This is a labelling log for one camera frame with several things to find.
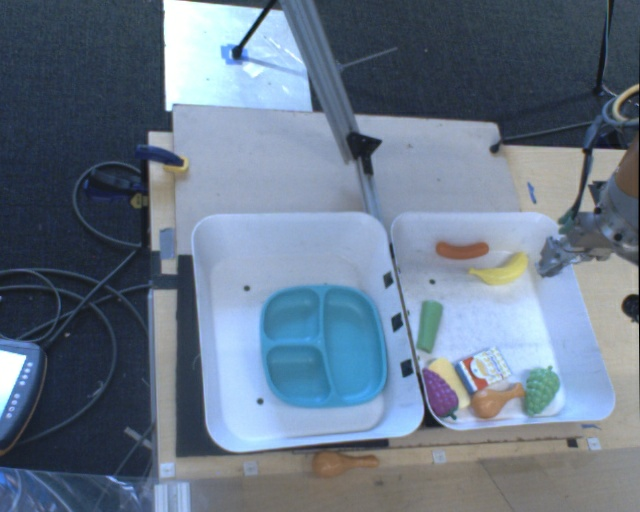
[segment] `small box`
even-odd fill
[[[470,394],[511,375],[507,362],[496,347],[463,359],[456,364],[456,371]]]

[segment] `toy food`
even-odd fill
[[[456,371],[469,393],[480,391],[511,375],[507,362],[496,347],[463,359],[456,364]]]
[[[469,393],[448,359],[445,359],[444,357],[434,359],[429,363],[429,370],[440,375],[449,387],[453,389],[453,392],[458,397],[458,408],[464,409],[469,406],[469,403],[471,402]]]
[[[484,242],[472,245],[451,245],[447,242],[438,242],[436,252],[443,258],[452,260],[469,260],[479,258],[489,252],[489,246]]]
[[[476,416],[480,418],[493,418],[497,416],[504,405],[512,398],[522,398],[525,392],[519,382],[506,391],[496,391],[495,389],[483,389],[474,393],[471,398],[471,407]]]
[[[353,468],[377,468],[380,464],[375,455],[351,457],[336,452],[319,452],[313,456],[311,468],[323,478],[338,476]]]
[[[425,387],[427,388],[427,398],[431,410],[439,418],[451,417],[456,419],[454,412],[458,410],[458,397],[453,389],[444,381],[440,375],[432,372],[428,368],[422,370]]]
[[[540,414],[553,400],[560,389],[560,377],[548,368],[531,370],[527,378],[527,395],[524,410],[529,416]]]
[[[433,350],[436,341],[440,319],[442,318],[442,304],[435,300],[427,300],[422,303],[420,310],[420,328],[418,330],[418,343],[416,346],[429,354]]]
[[[470,268],[469,274],[473,274],[490,285],[507,284],[518,279],[529,265],[529,257],[524,252],[517,252],[502,267],[494,268]]]

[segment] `wooden table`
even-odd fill
[[[151,133],[149,143],[172,148],[172,134]],[[505,146],[502,151],[521,209],[551,218],[562,215],[578,189],[580,150]],[[608,179],[621,155],[596,151],[592,179]],[[528,183],[535,188],[537,204]],[[150,166],[150,212],[155,251],[160,230],[175,226],[174,176],[159,164]],[[163,274],[174,274],[177,262],[162,260],[161,267]],[[472,435],[463,436],[461,444],[460,433],[440,429],[433,443],[401,447],[406,444],[393,442],[377,450],[379,469],[333,480],[314,478],[306,453],[176,457],[177,292],[156,289],[151,364],[159,476],[192,481],[192,495],[206,497],[211,510],[400,510],[425,509],[427,504],[451,510],[558,510],[560,505],[565,510],[598,510],[600,505],[631,510],[640,499],[633,477],[640,467],[638,325],[624,316],[620,305],[626,295],[637,293],[638,268],[613,256],[575,270],[616,392],[609,418],[597,425],[559,427],[566,431],[564,438],[562,432],[547,435],[541,429],[540,439],[529,436],[526,441],[486,442],[482,435]],[[570,447],[567,438],[576,439],[577,446]],[[593,451],[598,446],[602,450]],[[447,463],[436,464],[442,455]],[[245,476],[256,467],[259,476]],[[578,490],[579,482],[587,487]]]

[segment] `black floor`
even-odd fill
[[[356,112],[493,121],[508,137],[591,121],[604,102],[591,92],[604,0],[317,3],[338,61],[399,48],[345,70]],[[605,83],[617,92],[638,81],[639,20],[637,0],[615,2]],[[78,177],[99,162],[138,165],[136,144],[145,142],[148,131],[171,128],[164,111],[162,4],[5,1],[0,48],[0,272],[53,268],[100,280],[130,250],[104,243],[78,222],[72,191]],[[579,146],[583,134],[569,131],[522,143]],[[82,211],[98,229],[140,241],[140,211],[126,203],[81,199]],[[147,283],[149,275],[149,257],[141,250],[110,284],[124,289]],[[75,278],[51,279],[80,295],[92,287]],[[40,284],[26,274],[0,274],[0,287],[17,283]],[[54,315],[50,293],[0,295],[5,336],[19,337]],[[146,291],[130,297],[146,317]],[[65,311],[74,304],[65,299]],[[0,458],[0,466],[111,474],[134,444],[124,429],[149,427],[145,333],[121,303],[103,309],[118,346],[104,395],[69,426],[17,446]],[[91,312],[56,338],[42,400],[24,438],[92,399],[111,367],[111,350],[108,328]],[[148,460],[148,451],[139,449],[122,473],[142,474]]]

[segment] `clear plastic wrap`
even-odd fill
[[[119,479],[0,468],[0,510],[11,512],[148,511],[152,479]]]

